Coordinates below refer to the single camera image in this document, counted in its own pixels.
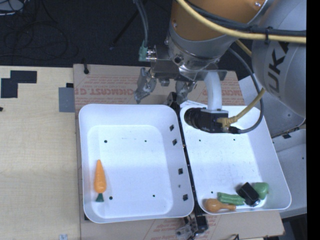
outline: white tube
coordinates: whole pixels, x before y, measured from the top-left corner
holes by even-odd
[[[208,110],[222,109],[222,90],[220,77],[217,71],[208,71],[204,78],[208,94]]]

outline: black object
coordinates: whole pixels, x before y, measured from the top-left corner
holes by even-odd
[[[260,203],[259,194],[255,189],[246,182],[238,191],[237,194],[245,199],[245,203],[255,207]]]
[[[290,136],[289,133],[282,135],[282,137],[283,137],[284,139],[289,139],[289,138],[291,138],[291,136]]]
[[[184,114],[185,122],[204,132],[223,133],[222,124],[217,122],[218,118],[227,118],[228,112],[211,113],[201,107],[189,108]]]
[[[196,221],[197,228],[198,228],[197,233],[203,233],[209,228],[209,226],[208,226],[207,218],[204,215],[205,212],[201,209],[201,207],[198,203],[195,182],[194,182],[193,174],[191,171],[190,160],[189,160],[188,151],[187,151],[187,145],[185,142],[185,135],[184,135],[184,131],[182,128],[182,123],[181,123],[181,118],[180,118],[180,105],[177,103],[177,93],[171,92],[169,94],[167,100],[169,101],[168,106],[170,106],[170,108],[172,108],[175,111],[176,116],[178,118],[180,135],[181,135],[181,140],[182,140],[182,144],[183,144],[183,151],[184,151],[184,156],[185,156],[185,160],[186,160],[186,164],[187,164],[187,168],[188,168],[191,189],[192,189],[192,194],[193,194],[193,199],[194,199],[193,212],[194,212],[194,217],[195,217],[195,221]]]
[[[86,75],[88,75],[90,72],[89,72],[88,65],[87,65],[87,61],[86,61],[85,58],[83,58],[83,59],[81,60],[81,64],[83,64],[83,66],[84,66],[84,71],[83,71],[83,72],[84,72]]]
[[[67,83],[65,84],[65,87],[67,87],[67,88],[73,88],[73,87],[74,87],[74,84],[73,84],[72,82],[67,82]]]
[[[11,70],[10,78],[1,79],[1,98],[18,98],[18,84],[36,84],[37,71]]]
[[[240,134],[239,132],[240,129],[238,129],[237,127],[234,126],[229,126],[228,127],[228,132],[231,134]]]
[[[239,240],[239,234],[236,234],[236,236],[233,240]]]

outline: cardboard surface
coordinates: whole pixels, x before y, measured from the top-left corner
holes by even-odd
[[[74,101],[77,137],[78,183],[80,201],[80,227],[83,240],[162,240],[177,239],[175,230],[184,225],[182,218],[150,219],[117,223],[97,224],[85,220],[83,209],[83,188],[81,168],[81,147],[78,114],[86,104],[136,104],[134,91],[140,67],[114,65],[87,65],[89,74],[84,73],[83,64],[73,66]],[[237,75],[229,71],[221,82],[222,104],[226,106],[244,105]],[[151,95],[141,104],[164,104],[170,92],[175,92],[175,82],[162,87],[157,83]],[[188,99],[207,104],[205,83],[197,82]],[[284,227],[278,211],[241,212],[238,214],[206,215],[209,229],[196,239],[222,240],[234,239],[237,234],[241,239],[279,236],[284,234]]]

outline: black tape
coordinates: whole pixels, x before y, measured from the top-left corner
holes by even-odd
[[[11,70],[10,78],[1,79],[1,98],[18,98],[18,84],[36,84],[37,71]]]
[[[273,29],[272,26],[268,26],[266,29],[265,29],[265,40],[264,40],[264,43],[266,45],[268,45],[270,43],[270,40],[269,40],[269,31]]]
[[[284,139],[289,139],[289,138],[291,138],[291,136],[290,136],[289,133],[282,135],[282,137],[283,137]]]

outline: beige table surface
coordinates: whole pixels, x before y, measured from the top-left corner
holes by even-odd
[[[0,78],[9,78],[10,70],[37,71],[37,83],[19,83],[18,98],[0,98],[0,239],[58,240],[67,234],[68,240],[79,240],[75,113],[59,112],[58,100],[59,88],[73,83],[73,68],[0,66]],[[220,231],[228,224],[238,227],[242,219],[221,216]],[[270,236],[284,233],[278,211],[257,212],[250,220],[269,228]],[[129,240],[145,236],[133,231],[149,222],[117,223],[101,234]]]

